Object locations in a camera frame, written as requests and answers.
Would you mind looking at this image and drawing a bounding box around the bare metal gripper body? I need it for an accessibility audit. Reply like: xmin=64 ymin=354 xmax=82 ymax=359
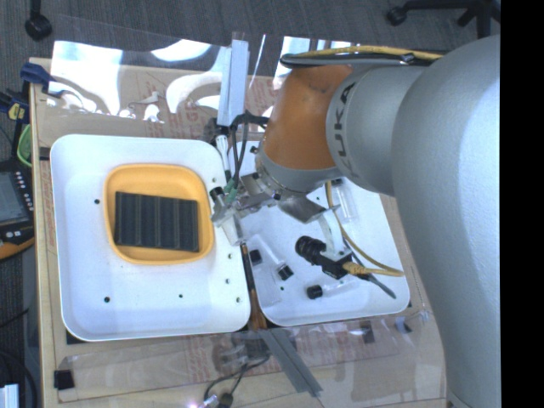
xmin=231 ymin=171 xmax=282 ymax=218

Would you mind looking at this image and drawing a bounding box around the clear plastic bottle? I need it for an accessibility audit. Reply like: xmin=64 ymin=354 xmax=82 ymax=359
xmin=261 ymin=238 xmax=295 ymax=281
xmin=248 ymin=247 xmax=284 ymax=308
xmin=330 ymin=178 xmax=360 ymax=224
xmin=305 ymin=275 xmax=363 ymax=301
xmin=209 ymin=186 xmax=247 ymax=247

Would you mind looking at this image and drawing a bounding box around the black ribbed insert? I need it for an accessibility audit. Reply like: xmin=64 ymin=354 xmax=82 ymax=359
xmin=113 ymin=190 xmax=201 ymax=253

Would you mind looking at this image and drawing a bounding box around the yellow rounded basin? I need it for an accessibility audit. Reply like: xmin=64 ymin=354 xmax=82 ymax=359
xmin=103 ymin=163 xmax=215 ymax=266

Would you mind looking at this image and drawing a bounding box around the white plastic tray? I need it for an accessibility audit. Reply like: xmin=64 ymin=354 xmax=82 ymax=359
xmin=235 ymin=140 xmax=411 ymax=328
xmin=49 ymin=133 xmax=252 ymax=343

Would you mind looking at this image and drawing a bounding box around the brown cardboard board, red print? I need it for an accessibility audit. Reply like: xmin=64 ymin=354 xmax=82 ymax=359
xmin=28 ymin=57 xmax=448 ymax=408

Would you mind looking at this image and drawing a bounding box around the black block with thin wires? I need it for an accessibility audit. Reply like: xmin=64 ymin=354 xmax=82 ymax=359
xmin=235 ymin=337 xmax=270 ymax=361
xmin=204 ymin=117 xmax=227 ymax=145

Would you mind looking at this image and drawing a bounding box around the black cylinder on white bracket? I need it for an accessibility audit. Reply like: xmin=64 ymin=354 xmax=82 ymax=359
xmin=295 ymin=208 xmax=354 ymax=281

